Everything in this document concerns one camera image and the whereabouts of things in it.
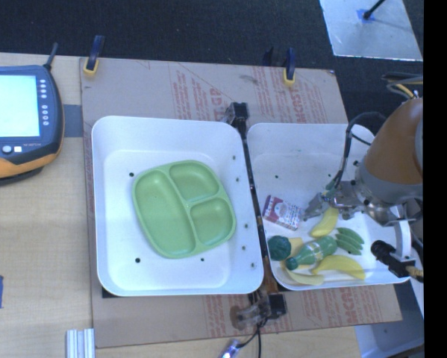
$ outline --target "green plate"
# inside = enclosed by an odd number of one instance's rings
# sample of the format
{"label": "green plate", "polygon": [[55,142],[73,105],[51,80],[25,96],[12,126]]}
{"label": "green plate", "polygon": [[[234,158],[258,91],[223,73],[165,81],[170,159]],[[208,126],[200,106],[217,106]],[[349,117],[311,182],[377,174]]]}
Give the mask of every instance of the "green plate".
{"label": "green plate", "polygon": [[168,258],[215,248],[235,231],[228,194],[213,170],[197,160],[142,172],[132,186],[132,199],[143,233]]}

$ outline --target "white plastic tray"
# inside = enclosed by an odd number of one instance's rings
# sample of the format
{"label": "white plastic tray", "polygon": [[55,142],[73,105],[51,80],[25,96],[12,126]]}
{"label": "white plastic tray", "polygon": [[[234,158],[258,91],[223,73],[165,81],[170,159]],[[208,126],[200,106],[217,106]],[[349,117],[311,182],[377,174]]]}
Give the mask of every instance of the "white plastic tray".
{"label": "white plastic tray", "polygon": [[[222,122],[107,116],[92,130],[97,273],[118,296],[245,294],[263,263],[240,135]],[[131,196],[146,169],[198,160],[216,173],[237,228],[225,243],[183,259],[159,255],[140,229]]]}
{"label": "white plastic tray", "polygon": [[[291,204],[306,208],[309,201],[318,192],[325,191],[334,174],[339,170],[343,156],[347,125],[318,124],[266,124],[253,125],[248,131],[248,147],[251,167],[254,175],[258,202],[261,210],[268,195],[277,196]],[[353,133],[362,139],[371,141],[373,134],[361,126],[354,126]],[[346,173],[343,180],[354,179],[355,160],[361,161],[368,146],[356,139],[352,140]],[[309,236],[311,228],[321,218],[314,217],[300,222],[297,230],[289,230],[275,223],[263,220],[266,239],[274,235],[301,237],[304,242],[313,238]],[[389,272],[386,265],[377,261],[370,251],[375,240],[383,240],[396,245],[396,232],[393,227],[382,227],[369,216],[357,213],[347,221],[338,219],[337,227],[349,227],[364,238],[363,253],[351,257],[358,261],[366,272],[365,280],[358,280],[336,271],[321,272],[325,282],[320,286],[302,285],[295,282],[281,268],[279,261],[272,261],[272,273],[275,279],[290,290],[309,290],[319,288],[339,288],[385,283],[400,283],[407,280],[397,278]],[[347,252],[338,248],[335,254]],[[309,269],[295,270],[310,274]]]}

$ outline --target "screen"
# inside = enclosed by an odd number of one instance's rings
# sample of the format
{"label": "screen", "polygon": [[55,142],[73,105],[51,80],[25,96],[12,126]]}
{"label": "screen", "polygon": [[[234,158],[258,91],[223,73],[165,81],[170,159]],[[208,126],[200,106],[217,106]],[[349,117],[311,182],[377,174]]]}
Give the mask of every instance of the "screen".
{"label": "screen", "polygon": [[34,75],[0,75],[0,138],[39,136]]}

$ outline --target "blue clamp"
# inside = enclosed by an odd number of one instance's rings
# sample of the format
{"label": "blue clamp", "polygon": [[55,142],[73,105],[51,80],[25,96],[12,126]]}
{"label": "blue clamp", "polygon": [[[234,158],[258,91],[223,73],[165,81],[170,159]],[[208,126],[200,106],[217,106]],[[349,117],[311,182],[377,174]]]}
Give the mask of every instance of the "blue clamp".
{"label": "blue clamp", "polygon": [[285,85],[291,87],[296,81],[296,59],[295,50],[293,48],[288,48],[283,66],[285,66],[283,71],[283,82]]}
{"label": "blue clamp", "polygon": [[94,75],[97,72],[97,68],[99,67],[99,55],[104,48],[104,43],[105,36],[94,37],[94,42],[92,44],[92,48],[90,49],[90,55],[84,64],[84,73]]}

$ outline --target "green bottle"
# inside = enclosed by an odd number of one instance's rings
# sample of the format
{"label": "green bottle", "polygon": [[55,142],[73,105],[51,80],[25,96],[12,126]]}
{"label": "green bottle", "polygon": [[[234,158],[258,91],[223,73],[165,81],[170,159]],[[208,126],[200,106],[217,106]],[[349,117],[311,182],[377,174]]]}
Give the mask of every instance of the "green bottle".
{"label": "green bottle", "polygon": [[301,250],[294,257],[286,260],[286,267],[292,271],[299,265],[311,265],[333,254],[337,249],[337,243],[332,236],[319,237],[301,247]]}

